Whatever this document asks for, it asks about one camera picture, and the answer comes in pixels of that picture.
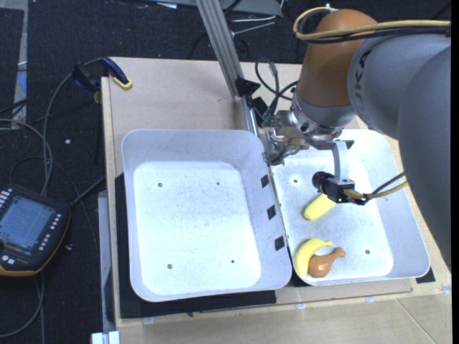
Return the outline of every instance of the beige tabletop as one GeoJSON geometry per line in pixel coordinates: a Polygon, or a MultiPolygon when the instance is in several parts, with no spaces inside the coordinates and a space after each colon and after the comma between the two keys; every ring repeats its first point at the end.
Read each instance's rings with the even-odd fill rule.
{"type": "MultiPolygon", "coordinates": [[[[102,81],[108,180],[115,325],[122,343],[451,343],[451,274],[440,256],[410,190],[407,194],[430,255],[434,282],[415,279],[361,282],[328,287],[287,286],[275,305],[237,310],[122,319],[119,309],[114,179],[123,172],[121,141],[130,130],[244,128],[240,104],[230,97],[218,62],[113,58],[132,79],[123,90],[102,81]]],[[[298,79],[301,66],[278,64],[280,86],[298,79]]],[[[242,63],[246,79],[257,81],[254,64],[242,63]]],[[[269,69],[260,72],[271,82],[269,69]]],[[[270,100],[265,88],[256,95],[270,100]]],[[[280,109],[289,108],[287,101],[280,109]]],[[[350,128],[365,128],[360,120],[350,128]]],[[[397,165],[396,141],[387,138],[397,165]]]]}

